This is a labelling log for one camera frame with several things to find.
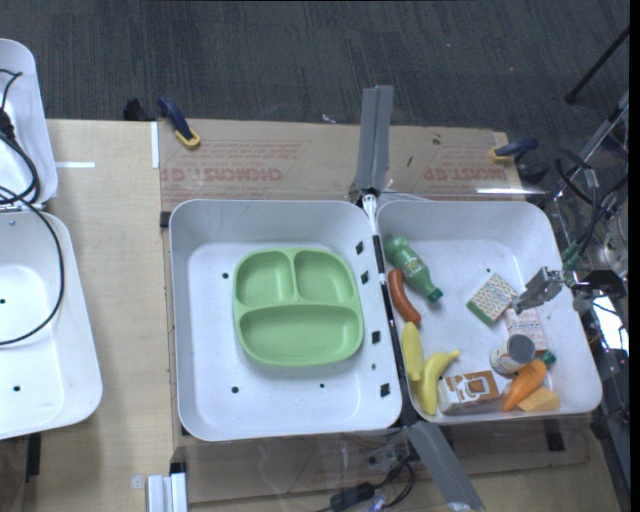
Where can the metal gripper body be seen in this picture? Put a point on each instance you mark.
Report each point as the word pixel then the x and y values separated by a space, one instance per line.
pixel 602 284

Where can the green divided plate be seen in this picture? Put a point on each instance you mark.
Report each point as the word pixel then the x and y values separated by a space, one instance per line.
pixel 300 332

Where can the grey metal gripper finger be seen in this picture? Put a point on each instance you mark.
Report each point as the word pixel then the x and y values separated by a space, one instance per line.
pixel 545 281
pixel 531 302

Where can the small white can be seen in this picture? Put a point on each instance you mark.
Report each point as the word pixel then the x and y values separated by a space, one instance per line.
pixel 507 359

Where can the green and white patterned packet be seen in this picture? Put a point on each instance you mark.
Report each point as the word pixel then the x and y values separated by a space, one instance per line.
pixel 492 297

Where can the orange and white carton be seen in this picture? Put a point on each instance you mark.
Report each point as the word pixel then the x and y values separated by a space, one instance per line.
pixel 467 392

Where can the orange carrot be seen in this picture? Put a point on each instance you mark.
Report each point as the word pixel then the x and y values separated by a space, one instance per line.
pixel 525 382

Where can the white plastic tray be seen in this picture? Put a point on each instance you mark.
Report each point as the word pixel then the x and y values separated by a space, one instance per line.
pixel 210 400
pixel 25 125
pixel 465 250
pixel 30 360

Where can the brown cardboard board red print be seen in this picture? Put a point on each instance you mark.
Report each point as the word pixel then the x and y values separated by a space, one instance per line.
pixel 310 165

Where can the green plastic bottle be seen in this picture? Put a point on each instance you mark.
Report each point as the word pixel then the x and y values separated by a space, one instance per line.
pixel 407 262

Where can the orange-brown toy sausage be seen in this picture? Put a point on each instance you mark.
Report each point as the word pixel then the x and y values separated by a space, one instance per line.
pixel 402 297

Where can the pink and white carton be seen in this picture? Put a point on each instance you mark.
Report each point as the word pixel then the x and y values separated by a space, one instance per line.
pixel 527 325

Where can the yellow banana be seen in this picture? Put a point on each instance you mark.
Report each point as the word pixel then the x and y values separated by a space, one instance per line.
pixel 412 347
pixel 431 385

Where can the yellow cheese wedge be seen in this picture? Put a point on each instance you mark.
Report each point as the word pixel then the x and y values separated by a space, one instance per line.
pixel 542 400

